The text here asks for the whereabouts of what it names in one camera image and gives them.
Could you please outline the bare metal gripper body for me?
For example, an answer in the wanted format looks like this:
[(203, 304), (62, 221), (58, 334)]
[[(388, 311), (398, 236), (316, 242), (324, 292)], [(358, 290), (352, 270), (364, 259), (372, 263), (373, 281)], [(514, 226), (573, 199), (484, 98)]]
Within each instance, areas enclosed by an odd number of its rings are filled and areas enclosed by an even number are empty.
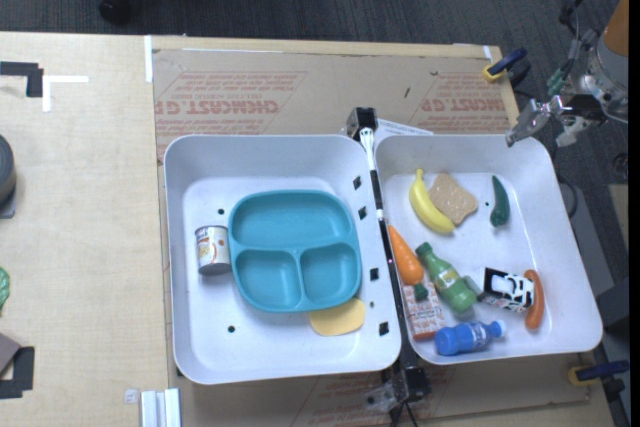
[(562, 90), (562, 114), (586, 120), (629, 121), (628, 82), (607, 72), (570, 73)]

